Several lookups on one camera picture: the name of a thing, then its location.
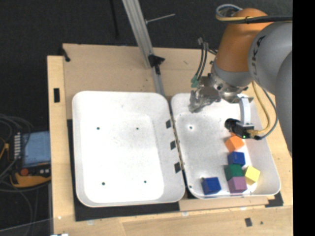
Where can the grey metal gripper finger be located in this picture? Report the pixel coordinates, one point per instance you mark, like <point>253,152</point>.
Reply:
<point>206,102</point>
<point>194,102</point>

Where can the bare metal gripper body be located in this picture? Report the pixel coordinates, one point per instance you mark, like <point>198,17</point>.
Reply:
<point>211,87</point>

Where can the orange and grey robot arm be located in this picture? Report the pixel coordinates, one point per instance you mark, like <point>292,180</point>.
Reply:
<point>236,45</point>

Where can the white plastic tray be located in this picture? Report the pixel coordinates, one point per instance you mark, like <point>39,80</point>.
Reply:
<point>123,151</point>
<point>204,151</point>

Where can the orange cube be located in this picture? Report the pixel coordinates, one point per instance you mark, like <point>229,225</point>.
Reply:
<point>234,143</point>

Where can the blue cube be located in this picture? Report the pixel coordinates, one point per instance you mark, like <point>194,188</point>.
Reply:
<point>211,185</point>
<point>236,158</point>

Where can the green cube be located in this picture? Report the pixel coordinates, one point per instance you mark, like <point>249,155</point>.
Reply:
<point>233,171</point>

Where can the yellow cube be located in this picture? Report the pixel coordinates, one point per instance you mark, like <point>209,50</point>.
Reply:
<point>252,174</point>

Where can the purple cube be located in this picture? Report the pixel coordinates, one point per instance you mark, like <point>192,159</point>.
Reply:
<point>237,184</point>

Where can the pale wood board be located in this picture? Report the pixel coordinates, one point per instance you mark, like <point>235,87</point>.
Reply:
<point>105,70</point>

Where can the black cylinder on white bracket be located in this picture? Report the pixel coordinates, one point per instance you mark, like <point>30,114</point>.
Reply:
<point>240,128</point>

